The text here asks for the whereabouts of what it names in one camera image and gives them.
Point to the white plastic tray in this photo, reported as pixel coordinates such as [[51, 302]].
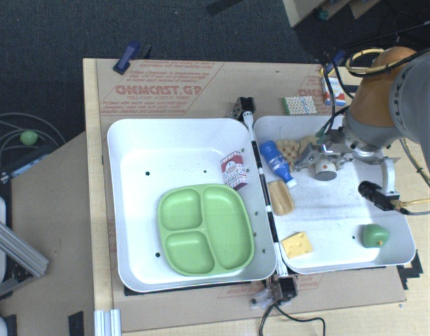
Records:
[[334, 208], [187, 142]]

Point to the black cylinder on white bracket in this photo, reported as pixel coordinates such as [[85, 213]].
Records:
[[376, 194]]

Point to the green ball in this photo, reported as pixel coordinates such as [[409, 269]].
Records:
[[28, 137]]

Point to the green toy pepper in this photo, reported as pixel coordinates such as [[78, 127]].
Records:
[[374, 236]]

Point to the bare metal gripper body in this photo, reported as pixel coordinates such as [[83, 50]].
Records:
[[335, 145]]

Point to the green divided plate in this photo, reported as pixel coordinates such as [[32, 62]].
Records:
[[222, 222]]

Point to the brown cardboard board red print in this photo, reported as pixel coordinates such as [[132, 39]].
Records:
[[201, 82]]

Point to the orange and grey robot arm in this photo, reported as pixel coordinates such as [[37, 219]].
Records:
[[372, 96]]

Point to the tan toy bread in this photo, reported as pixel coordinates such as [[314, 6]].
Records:
[[281, 198]]

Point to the red and white carton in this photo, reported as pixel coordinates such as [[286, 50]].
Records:
[[233, 170]]

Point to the small white can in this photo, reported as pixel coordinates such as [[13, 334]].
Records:
[[326, 171]]

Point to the tan lattice biscuit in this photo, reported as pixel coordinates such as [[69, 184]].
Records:
[[289, 150]]

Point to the white orange and blue carton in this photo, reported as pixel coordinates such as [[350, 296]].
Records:
[[337, 94]]

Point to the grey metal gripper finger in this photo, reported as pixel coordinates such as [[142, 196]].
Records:
[[309, 156], [344, 164]]

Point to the blue plastic bottle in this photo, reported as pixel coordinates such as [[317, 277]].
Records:
[[276, 159]]

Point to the thin black and white rod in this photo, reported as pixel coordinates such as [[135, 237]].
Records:
[[263, 187]]

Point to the yellow cheese slice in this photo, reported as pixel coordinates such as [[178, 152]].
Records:
[[297, 244]]

